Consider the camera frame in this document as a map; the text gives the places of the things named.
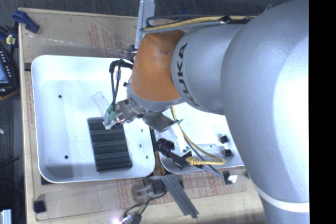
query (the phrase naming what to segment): duct tape strip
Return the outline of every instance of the duct tape strip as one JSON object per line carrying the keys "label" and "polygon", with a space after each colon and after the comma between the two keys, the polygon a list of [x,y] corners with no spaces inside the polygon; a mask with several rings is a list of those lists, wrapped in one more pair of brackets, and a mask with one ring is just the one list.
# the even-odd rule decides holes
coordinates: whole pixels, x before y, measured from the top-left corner
{"label": "duct tape strip", "polygon": [[309,202],[287,202],[287,201],[280,201],[277,199],[274,199],[267,195],[265,192],[263,192],[260,188],[254,184],[254,187],[257,190],[257,193],[267,202],[269,202],[271,205],[290,212],[296,212],[296,213],[309,213]]}

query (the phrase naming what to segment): metal bracket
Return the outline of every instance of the metal bracket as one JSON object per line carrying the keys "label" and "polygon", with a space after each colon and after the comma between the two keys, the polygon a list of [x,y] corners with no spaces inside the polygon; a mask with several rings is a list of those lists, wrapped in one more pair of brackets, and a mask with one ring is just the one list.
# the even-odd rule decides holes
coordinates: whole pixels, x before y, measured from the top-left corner
{"label": "metal bracket", "polygon": [[200,213],[190,201],[189,197],[174,175],[152,176],[151,179],[160,179],[165,184],[166,188],[173,196],[175,202],[185,216],[190,215],[192,218],[197,218],[197,215]]}
{"label": "metal bracket", "polygon": [[140,42],[144,36],[143,33],[140,32],[141,28],[146,27],[146,19],[148,17],[154,16],[155,12],[155,0],[141,0],[139,6],[139,14],[138,14],[138,23],[137,23],[137,31],[135,35],[135,43],[134,48],[138,49]]}

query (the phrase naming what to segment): transparent plastic piece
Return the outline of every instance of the transparent plastic piece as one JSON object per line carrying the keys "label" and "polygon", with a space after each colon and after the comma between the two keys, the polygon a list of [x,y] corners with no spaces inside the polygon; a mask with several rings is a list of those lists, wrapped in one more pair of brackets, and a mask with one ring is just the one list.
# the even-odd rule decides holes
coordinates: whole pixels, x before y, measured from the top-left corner
{"label": "transparent plastic piece", "polygon": [[93,96],[91,96],[91,99],[95,103],[100,115],[104,119],[103,125],[105,129],[111,129],[111,127],[115,125],[115,121],[113,120],[114,115],[107,113],[107,110],[110,108],[109,101],[106,99],[102,91],[95,93]]}

